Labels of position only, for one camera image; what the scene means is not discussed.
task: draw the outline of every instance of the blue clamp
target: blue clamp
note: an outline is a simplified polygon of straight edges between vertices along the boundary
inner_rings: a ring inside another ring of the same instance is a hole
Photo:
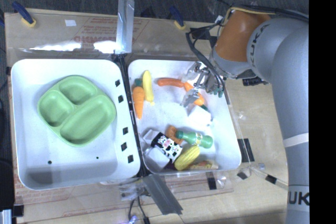
[[[31,17],[29,12],[26,10],[24,6],[22,6],[19,2],[14,1],[12,3],[12,7],[15,11],[19,12],[23,18],[23,22],[29,27],[34,27],[36,21]]]
[[[179,12],[179,10],[175,6],[171,6],[169,8],[169,12],[175,18],[175,25],[177,26],[177,28],[183,30],[185,28],[185,24],[183,22],[183,16]]]

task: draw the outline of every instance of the black cable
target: black cable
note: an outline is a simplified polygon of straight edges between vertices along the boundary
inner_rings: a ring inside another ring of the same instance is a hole
[[[135,199],[131,201],[130,210],[128,211],[128,220],[129,221],[131,221],[131,218],[132,218],[131,217],[131,211],[132,211],[132,207],[133,207],[134,202],[135,202]],[[138,196],[138,204],[139,204],[140,210],[141,210],[142,215],[143,215],[143,222],[145,224],[150,224],[149,218],[146,216],[145,212],[142,209],[142,206],[141,206],[141,203],[140,203],[140,196]]]
[[[218,2],[221,2],[223,4],[225,4],[226,6],[230,7],[231,5],[227,2],[225,2],[224,0],[217,0]]]
[[[304,14],[300,14],[294,11],[286,10],[286,9],[281,9],[281,8],[272,8],[272,7],[264,7],[264,6],[251,6],[251,5],[243,5],[243,4],[238,4],[238,5],[230,5],[233,9],[236,8],[243,8],[255,12],[261,12],[261,13],[271,13],[274,15],[282,15],[286,17],[290,17],[293,19],[301,20],[304,22],[309,22],[308,16]]]
[[[130,210],[128,211],[128,221],[131,221],[131,211],[132,211],[132,207],[133,207],[133,204],[134,204],[134,200],[131,201],[131,205],[130,205]]]
[[[222,88],[224,90],[225,82],[222,80],[220,75],[217,73],[217,71],[215,70],[215,67],[210,63],[210,61],[200,51],[198,51],[195,48],[196,42],[206,33],[206,30],[211,30],[212,28],[218,26],[219,24],[220,24],[220,22],[216,23],[216,24],[209,25],[209,26],[200,27],[200,28],[197,28],[193,31],[190,31],[189,33],[186,33],[186,39],[187,39],[187,42],[189,44],[190,50],[196,55],[196,57],[203,64],[205,64],[210,69],[210,71],[213,73],[214,77],[216,78],[218,85],[222,85]],[[204,29],[204,32],[201,33],[200,35],[198,35],[196,37],[196,39],[194,40],[194,42],[192,42],[191,39],[190,39],[190,34],[192,34],[193,32],[202,30],[202,29]]]

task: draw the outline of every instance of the sticker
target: sticker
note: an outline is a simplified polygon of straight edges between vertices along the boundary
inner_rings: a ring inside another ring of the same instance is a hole
[[[75,20],[64,20],[66,26],[77,26]]]

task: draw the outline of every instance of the toy vegetable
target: toy vegetable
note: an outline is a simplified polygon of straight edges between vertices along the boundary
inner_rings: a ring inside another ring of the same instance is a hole
[[[177,129],[174,126],[169,125],[168,129],[166,130],[165,136],[172,139],[176,144],[181,145],[183,142],[183,139],[176,138],[176,132],[177,132]]]
[[[135,113],[139,120],[142,118],[144,99],[145,99],[144,89],[140,86],[136,86],[133,89],[133,102],[134,102]]]
[[[154,105],[154,94],[152,89],[152,76],[148,70],[142,75],[142,86],[145,91],[145,100]]]
[[[186,152],[182,153],[174,163],[177,170],[181,171],[191,165],[200,154],[199,146],[192,146]]]
[[[182,88],[184,83],[179,79],[163,78],[158,80],[159,86],[175,86]]]

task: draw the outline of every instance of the white stripe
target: white stripe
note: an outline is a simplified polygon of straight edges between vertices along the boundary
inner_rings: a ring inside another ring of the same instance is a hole
[[[305,142],[309,142],[309,133],[298,134],[283,140],[285,148],[290,146],[296,146]]]

